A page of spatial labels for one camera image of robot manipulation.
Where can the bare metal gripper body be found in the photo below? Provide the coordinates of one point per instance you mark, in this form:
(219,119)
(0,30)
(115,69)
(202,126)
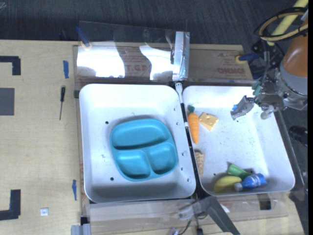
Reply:
(274,98)

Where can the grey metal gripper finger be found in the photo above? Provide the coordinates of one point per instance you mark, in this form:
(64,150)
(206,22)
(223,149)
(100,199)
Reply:
(267,111)
(242,109)

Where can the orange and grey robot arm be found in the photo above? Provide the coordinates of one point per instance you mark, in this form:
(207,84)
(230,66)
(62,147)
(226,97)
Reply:
(297,55)

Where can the white plastic tray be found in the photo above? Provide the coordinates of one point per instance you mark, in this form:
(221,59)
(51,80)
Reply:
(244,143)
(97,121)

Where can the yellow cheese wedge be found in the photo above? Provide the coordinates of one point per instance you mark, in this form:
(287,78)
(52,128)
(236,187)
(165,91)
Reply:
(208,120)

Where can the brown cardboard board red print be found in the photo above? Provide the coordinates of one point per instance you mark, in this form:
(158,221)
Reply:
(220,65)

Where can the orange carrot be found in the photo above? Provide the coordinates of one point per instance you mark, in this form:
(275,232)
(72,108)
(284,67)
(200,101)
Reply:
(194,126)

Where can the green cone-shaped toy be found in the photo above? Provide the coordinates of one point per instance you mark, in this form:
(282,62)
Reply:
(236,171)

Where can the blue bottle with white cap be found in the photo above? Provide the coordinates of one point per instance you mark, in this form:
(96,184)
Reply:
(253,182)

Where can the yellow banana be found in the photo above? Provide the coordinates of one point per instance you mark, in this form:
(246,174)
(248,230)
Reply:
(226,183)

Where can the blue divided plate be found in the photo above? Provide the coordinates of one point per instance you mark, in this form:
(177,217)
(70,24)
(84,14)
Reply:
(144,149)

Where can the black screwdriver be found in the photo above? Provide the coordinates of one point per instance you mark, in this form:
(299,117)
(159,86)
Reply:
(62,99)

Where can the small white square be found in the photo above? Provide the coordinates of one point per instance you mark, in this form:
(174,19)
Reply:
(44,211)

